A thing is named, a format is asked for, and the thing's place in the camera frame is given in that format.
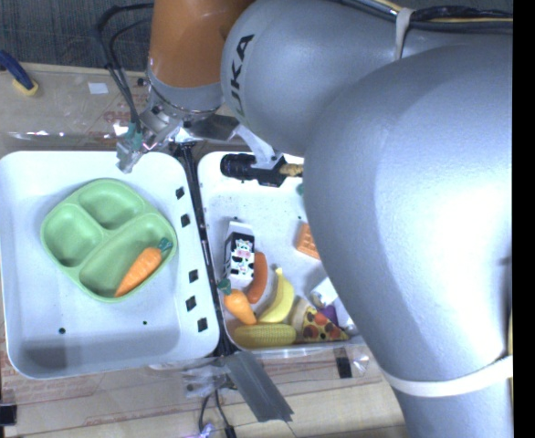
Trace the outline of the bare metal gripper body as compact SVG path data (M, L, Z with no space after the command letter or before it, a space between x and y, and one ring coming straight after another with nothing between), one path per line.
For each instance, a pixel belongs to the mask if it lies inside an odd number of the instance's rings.
M182 109L160 99L150 99L140 114L142 141L153 144L153 150L165 147L174 142L182 128L183 119Z

